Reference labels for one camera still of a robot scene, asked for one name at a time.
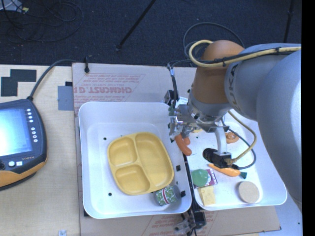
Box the thin black rod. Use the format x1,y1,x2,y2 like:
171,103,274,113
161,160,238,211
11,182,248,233
182,151,198,212

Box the orange ring-shaped toy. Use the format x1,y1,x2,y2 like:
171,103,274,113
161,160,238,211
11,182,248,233
224,131,240,145

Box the green round toy fruit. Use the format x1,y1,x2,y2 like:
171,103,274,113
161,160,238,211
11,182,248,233
191,168,210,187

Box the green and red can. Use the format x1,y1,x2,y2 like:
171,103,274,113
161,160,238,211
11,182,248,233
154,184,182,207

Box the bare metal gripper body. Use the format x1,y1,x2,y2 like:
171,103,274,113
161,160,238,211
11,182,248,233
169,104,230,134

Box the orange carrot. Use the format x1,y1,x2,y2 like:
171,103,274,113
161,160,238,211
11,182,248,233
208,163,248,180

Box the brown cardboard board red print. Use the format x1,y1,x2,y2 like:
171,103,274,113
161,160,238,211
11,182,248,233
71,62,282,236

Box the black block with thin wires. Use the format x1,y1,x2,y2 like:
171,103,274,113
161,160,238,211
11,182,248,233
163,89,180,107
189,210,208,229

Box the yellow cheese wedge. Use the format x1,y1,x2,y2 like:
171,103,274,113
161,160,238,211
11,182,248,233
197,185,217,207

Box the yellow divided plate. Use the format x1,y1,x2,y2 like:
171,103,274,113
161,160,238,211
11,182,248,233
107,131,175,196

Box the tan round biscuit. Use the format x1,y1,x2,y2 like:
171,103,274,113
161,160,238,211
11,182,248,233
237,180,260,204

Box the black cylinder on white bracket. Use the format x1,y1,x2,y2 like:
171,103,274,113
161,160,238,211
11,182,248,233
202,125,233,169

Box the orange sausage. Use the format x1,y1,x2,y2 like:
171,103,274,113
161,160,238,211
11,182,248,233
175,133,192,156

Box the white plastic tray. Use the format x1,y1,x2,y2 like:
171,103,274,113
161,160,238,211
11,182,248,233
78,101,193,220
183,106,288,212

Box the purple packet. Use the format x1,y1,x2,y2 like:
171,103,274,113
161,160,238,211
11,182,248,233
206,169,219,186

